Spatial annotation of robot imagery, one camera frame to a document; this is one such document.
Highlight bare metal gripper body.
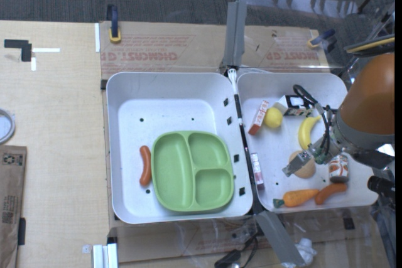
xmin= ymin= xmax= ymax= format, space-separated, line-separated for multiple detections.
xmin=307 ymin=132 xmax=342 ymax=164

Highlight tan bread bun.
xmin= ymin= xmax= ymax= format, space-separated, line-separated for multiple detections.
xmin=288 ymin=150 xmax=317 ymax=180

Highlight white plastic tray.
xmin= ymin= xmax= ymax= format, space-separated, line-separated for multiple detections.
xmin=236 ymin=72 xmax=379 ymax=215
xmin=106 ymin=72 xmax=254 ymax=225

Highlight yellow banana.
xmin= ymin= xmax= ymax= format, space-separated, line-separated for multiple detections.
xmin=297 ymin=114 xmax=323 ymax=151

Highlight orange and white can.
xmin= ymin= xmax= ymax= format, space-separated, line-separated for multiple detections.
xmin=328 ymin=153 xmax=350 ymax=184

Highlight orange carrot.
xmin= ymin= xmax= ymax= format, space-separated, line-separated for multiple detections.
xmin=272 ymin=188 xmax=320 ymax=209

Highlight pink and white packet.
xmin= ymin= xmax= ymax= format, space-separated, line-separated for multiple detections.
xmin=249 ymin=152 xmax=266 ymax=190

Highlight orange sausage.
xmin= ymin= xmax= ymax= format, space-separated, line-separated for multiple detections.
xmin=314 ymin=182 xmax=348 ymax=206
xmin=139 ymin=144 xmax=153 ymax=187

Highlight white and black carton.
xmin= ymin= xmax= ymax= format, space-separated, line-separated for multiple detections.
xmin=272 ymin=94 xmax=315 ymax=118

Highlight yellow lemon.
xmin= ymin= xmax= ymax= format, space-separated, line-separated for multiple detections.
xmin=263 ymin=107 xmax=284 ymax=129

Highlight red and white carton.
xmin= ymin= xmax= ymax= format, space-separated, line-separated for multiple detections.
xmin=247 ymin=100 xmax=270 ymax=136

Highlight crumpled white paper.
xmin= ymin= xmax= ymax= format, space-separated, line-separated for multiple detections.
xmin=294 ymin=237 xmax=318 ymax=265

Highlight green divided plate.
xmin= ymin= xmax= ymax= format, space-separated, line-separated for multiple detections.
xmin=151 ymin=130 xmax=236 ymax=213

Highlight brown cardboard board red print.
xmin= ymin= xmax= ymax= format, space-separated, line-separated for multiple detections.
xmin=99 ymin=20 xmax=379 ymax=264

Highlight clear tape roll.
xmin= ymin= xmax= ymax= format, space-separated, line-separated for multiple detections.
xmin=0 ymin=107 xmax=16 ymax=146

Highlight brown paper envelope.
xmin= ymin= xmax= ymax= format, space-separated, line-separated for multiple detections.
xmin=0 ymin=144 xmax=28 ymax=268

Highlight black cylinder on white bracket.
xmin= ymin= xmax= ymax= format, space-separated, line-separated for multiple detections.
xmin=354 ymin=143 xmax=396 ymax=200

